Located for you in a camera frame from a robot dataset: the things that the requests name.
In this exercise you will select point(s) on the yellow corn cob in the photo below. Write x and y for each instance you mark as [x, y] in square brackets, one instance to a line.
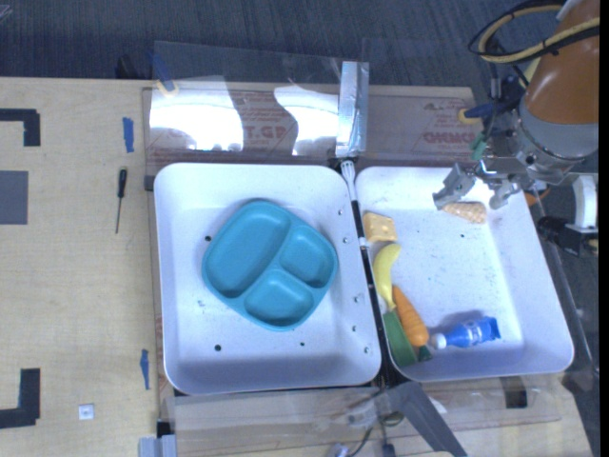
[468, 212]

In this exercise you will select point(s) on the small white square block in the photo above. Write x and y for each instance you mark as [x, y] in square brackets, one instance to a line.
[86, 411]

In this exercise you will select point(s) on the yellow banana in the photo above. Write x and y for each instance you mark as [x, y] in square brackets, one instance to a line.
[384, 267]

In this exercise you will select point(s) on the blue divided plate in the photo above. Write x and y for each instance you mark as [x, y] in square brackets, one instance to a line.
[247, 250]

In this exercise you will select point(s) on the black cylinder on white bracket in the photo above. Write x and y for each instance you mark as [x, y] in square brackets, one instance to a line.
[573, 236]

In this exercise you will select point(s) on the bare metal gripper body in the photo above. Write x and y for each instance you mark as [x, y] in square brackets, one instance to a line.
[533, 167]

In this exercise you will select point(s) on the green curved toy piece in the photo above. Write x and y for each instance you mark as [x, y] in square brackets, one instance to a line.
[399, 345]

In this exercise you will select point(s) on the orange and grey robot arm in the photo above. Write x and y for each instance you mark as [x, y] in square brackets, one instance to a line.
[561, 79]

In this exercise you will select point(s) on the brown cardboard board, red print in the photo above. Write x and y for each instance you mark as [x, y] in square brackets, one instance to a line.
[404, 126]

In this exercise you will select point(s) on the yellow cheese wedge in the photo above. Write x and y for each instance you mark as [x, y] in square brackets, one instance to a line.
[379, 229]

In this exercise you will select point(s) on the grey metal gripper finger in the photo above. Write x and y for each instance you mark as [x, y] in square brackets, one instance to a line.
[454, 186]
[504, 194]

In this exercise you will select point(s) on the black and yellow screwdriver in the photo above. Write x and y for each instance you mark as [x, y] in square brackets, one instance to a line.
[121, 184]

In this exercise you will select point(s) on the blue and white bottle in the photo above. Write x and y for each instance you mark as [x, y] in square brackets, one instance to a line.
[468, 333]

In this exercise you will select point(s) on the orange carrot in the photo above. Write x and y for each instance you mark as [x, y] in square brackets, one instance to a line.
[411, 319]

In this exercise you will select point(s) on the white plastic tray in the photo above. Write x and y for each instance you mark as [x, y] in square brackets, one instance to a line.
[476, 274]
[190, 331]

